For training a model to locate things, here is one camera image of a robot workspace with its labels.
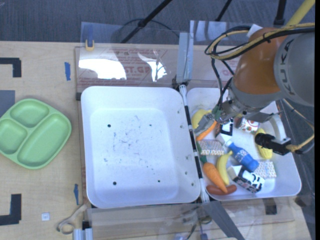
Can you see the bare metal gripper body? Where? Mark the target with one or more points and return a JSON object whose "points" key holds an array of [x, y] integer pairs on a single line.
{"points": [[232, 111]]}

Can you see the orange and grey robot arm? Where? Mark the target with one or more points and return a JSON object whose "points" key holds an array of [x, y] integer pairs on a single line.
{"points": [[260, 71]]}

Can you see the black and white small carton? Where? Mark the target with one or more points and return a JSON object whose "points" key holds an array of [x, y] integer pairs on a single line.
{"points": [[227, 129]]}

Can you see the white can with orange print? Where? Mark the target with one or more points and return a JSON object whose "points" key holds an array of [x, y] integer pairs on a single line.
{"points": [[248, 126]]}

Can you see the yellow lemon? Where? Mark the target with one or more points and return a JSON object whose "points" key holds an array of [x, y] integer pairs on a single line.
{"points": [[197, 116]]}

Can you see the small orange carrot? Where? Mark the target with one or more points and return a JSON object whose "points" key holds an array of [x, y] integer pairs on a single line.
{"points": [[205, 134]]}

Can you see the tan waffle biscuit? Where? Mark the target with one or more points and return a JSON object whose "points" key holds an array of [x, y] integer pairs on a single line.
{"points": [[211, 147], [268, 170]]}

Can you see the blue bottle white cap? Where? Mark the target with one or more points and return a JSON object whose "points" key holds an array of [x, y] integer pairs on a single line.
{"points": [[242, 156]]}

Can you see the yellow corn cob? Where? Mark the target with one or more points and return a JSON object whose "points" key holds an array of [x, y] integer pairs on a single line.
{"points": [[265, 152]]}

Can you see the yellow banana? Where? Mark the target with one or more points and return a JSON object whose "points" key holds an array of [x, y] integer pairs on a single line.
{"points": [[222, 169]]}

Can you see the large orange carrot green top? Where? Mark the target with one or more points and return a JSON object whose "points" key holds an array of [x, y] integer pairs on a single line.
{"points": [[215, 175]]}

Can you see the red sausage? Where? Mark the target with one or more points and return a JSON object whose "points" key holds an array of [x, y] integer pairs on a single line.
{"points": [[212, 190]]}

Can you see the white plastic tray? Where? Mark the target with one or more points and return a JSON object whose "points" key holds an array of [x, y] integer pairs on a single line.
{"points": [[135, 146], [285, 181]]}

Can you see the green divided plate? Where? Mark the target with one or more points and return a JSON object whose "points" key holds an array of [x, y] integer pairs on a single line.
{"points": [[37, 136]]}

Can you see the black cylinder on white bracket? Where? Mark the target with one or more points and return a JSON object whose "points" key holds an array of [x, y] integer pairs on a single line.
{"points": [[272, 144]]}

